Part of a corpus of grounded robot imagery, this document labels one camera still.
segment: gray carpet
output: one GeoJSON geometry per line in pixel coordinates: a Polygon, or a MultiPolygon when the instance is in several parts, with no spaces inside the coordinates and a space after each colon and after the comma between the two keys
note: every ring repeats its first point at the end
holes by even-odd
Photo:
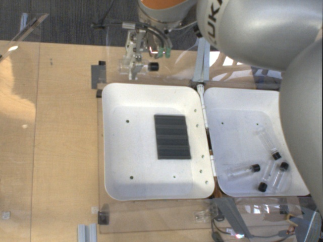
{"type": "MultiPolygon", "coordinates": [[[[19,32],[22,13],[49,13],[42,23],[42,42],[106,45],[106,31],[90,28],[104,15],[110,0],[0,0],[0,39],[10,40],[19,32]]],[[[136,0],[115,0],[106,19],[137,20],[136,0]]],[[[195,43],[190,30],[172,33],[174,49],[187,49],[195,43]]],[[[124,46],[126,31],[109,28],[109,45],[124,46]]]]}

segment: white tray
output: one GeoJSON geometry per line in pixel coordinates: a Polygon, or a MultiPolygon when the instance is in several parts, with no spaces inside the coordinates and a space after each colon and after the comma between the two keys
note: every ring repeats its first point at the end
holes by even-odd
{"type": "Polygon", "coordinates": [[[218,181],[224,193],[233,197],[309,194],[284,139],[278,92],[209,88],[204,99],[218,181]],[[275,137],[283,160],[290,165],[285,187],[278,194],[258,191],[263,171],[245,178],[227,179],[226,169],[232,165],[259,163],[262,170],[265,169],[271,156],[256,134],[260,127],[265,127],[270,136],[275,137]]]}
{"type": "Polygon", "coordinates": [[[113,83],[104,88],[102,103],[105,189],[111,197],[195,199],[213,193],[201,103],[193,89],[113,83]],[[190,160],[157,159],[155,114],[186,117],[190,160]]]}

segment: carpeted floor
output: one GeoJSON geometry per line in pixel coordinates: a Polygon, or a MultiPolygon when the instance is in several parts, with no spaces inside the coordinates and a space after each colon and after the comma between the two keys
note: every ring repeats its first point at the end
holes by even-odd
{"type": "MultiPolygon", "coordinates": [[[[10,40],[19,32],[22,13],[49,13],[43,22],[41,41],[69,44],[106,45],[106,31],[90,28],[105,13],[110,0],[0,0],[0,40],[10,40]]],[[[109,13],[113,20],[137,20],[136,0],[115,0],[109,13]]],[[[126,31],[109,29],[109,45],[124,46],[126,31]]],[[[187,49],[196,40],[192,30],[172,33],[174,49],[187,49]]]]}

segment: black cap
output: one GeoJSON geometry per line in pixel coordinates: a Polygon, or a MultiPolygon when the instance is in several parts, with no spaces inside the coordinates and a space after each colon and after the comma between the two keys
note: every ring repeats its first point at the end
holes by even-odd
{"type": "Polygon", "coordinates": [[[258,190],[261,191],[261,192],[263,192],[263,193],[266,192],[266,190],[267,190],[267,184],[264,183],[264,182],[261,182],[259,184],[259,186],[258,186],[258,190]]]}
{"type": "Polygon", "coordinates": [[[251,166],[253,172],[259,172],[260,171],[260,166],[259,164],[254,164],[251,166]]]}
{"type": "Polygon", "coordinates": [[[281,158],[281,154],[279,152],[275,152],[273,155],[274,160],[278,160],[281,158]]]}
{"type": "Polygon", "coordinates": [[[279,167],[280,171],[286,171],[288,170],[289,164],[287,162],[283,162],[281,166],[279,167]]]}

